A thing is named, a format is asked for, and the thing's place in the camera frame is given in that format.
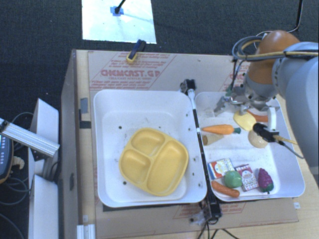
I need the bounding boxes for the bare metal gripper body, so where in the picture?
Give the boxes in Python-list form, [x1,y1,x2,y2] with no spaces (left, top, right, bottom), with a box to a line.
[228,85,272,112]

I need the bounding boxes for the pale yellow flat toy food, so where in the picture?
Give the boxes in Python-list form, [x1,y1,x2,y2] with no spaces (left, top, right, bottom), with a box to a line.
[233,110,258,132]

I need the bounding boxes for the orange sausage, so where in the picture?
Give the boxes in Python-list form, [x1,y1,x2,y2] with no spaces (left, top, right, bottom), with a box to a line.
[211,180,241,199]
[246,109,269,123]

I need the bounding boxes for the orange carrot with green top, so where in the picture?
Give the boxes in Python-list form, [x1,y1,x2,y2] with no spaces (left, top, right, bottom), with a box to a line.
[202,124,242,135]

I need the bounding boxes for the beige round bread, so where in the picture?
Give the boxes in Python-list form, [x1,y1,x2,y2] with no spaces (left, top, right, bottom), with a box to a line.
[247,130,270,149]

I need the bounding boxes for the thin black and white rod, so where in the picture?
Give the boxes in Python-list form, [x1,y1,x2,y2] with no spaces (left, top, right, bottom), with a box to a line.
[188,88,213,204]

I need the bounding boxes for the beige parsnip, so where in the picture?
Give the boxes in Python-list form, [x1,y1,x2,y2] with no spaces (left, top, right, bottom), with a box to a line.
[202,133,224,146]

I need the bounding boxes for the white plastic tray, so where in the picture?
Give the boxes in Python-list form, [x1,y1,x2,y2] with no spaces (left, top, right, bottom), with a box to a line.
[194,91,306,203]
[93,89,208,208]

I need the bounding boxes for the red and white carton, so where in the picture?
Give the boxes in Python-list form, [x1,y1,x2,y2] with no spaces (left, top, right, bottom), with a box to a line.
[235,163,260,192]
[207,158,236,180]

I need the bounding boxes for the green pepper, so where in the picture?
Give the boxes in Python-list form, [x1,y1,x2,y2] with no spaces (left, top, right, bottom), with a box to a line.
[223,170,243,189]

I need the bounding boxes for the purple grapes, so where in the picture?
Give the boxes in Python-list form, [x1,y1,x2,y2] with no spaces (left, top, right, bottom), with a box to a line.
[257,168,274,194]

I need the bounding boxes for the brown cardboard board red print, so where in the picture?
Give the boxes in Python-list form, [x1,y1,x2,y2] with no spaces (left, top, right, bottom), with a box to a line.
[87,50,299,239]

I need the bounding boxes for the yellow divided plate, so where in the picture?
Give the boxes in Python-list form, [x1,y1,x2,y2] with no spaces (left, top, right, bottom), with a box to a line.
[118,127,190,197]

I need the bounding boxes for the black cylinder on white bracket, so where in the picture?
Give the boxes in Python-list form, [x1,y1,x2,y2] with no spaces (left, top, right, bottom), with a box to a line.
[252,107,280,143]

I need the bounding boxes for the black block with thin wires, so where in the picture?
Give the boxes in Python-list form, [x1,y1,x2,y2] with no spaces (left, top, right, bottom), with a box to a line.
[206,197,223,220]
[180,79,198,94]

